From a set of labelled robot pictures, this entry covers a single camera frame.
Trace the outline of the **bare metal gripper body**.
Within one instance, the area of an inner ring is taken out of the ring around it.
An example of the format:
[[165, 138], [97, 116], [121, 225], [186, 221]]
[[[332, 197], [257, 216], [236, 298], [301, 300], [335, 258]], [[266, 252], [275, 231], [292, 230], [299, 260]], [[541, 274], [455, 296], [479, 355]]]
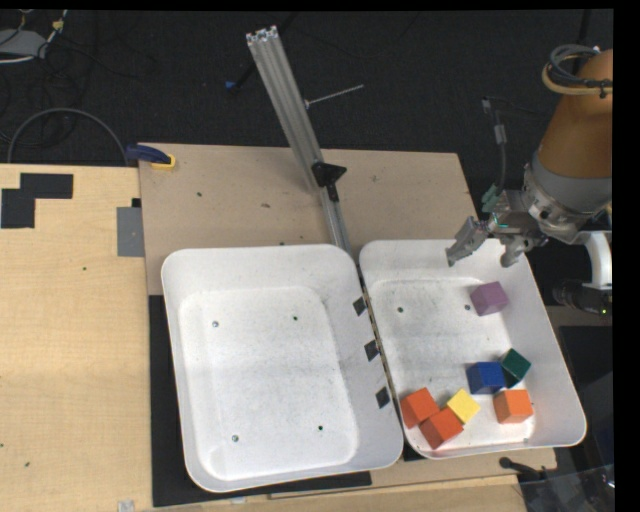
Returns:
[[602, 197], [589, 190], [505, 189], [486, 193], [486, 212], [493, 233], [553, 238], [582, 244], [583, 226], [602, 209]]

